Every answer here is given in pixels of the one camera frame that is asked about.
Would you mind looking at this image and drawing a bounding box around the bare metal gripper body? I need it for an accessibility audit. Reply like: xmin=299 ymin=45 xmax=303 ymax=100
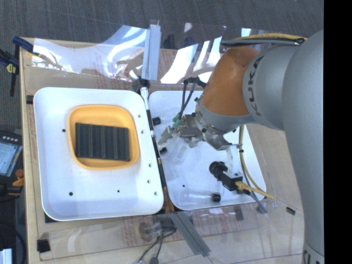
xmin=178 ymin=113 xmax=236 ymax=151

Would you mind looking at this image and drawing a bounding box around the clear plastic bottle black cap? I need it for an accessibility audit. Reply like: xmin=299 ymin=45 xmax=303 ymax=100
xmin=179 ymin=189 xmax=222 ymax=205
xmin=152 ymin=115 xmax=177 ymax=128
xmin=159 ymin=140 xmax=191 ymax=163

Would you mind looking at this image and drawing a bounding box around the thin black and white rod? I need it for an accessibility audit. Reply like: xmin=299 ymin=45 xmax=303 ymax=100
xmin=140 ymin=86 xmax=175 ymax=213

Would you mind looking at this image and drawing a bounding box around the white plastic tray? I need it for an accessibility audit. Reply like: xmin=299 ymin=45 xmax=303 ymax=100
xmin=147 ymin=90 xmax=267 ymax=212
xmin=32 ymin=86 xmax=165 ymax=222

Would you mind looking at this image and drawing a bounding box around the black ribbed rectangular insert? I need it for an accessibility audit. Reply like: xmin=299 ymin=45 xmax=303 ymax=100
xmin=74 ymin=122 xmax=131 ymax=162

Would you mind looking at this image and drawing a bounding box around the yellow rectangular bowl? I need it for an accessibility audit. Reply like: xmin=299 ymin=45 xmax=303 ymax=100
xmin=67 ymin=104 xmax=141 ymax=171

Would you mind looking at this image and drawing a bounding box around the brown cardboard board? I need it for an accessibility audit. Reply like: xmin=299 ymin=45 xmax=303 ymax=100
xmin=18 ymin=37 xmax=305 ymax=264

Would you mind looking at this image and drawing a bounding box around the black cylinder on white bracket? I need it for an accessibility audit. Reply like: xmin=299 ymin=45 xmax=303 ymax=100
xmin=208 ymin=143 xmax=244 ymax=194

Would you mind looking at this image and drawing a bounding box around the black block with thin wires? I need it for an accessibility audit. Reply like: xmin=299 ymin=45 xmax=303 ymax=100
xmin=158 ymin=214 xmax=177 ymax=230

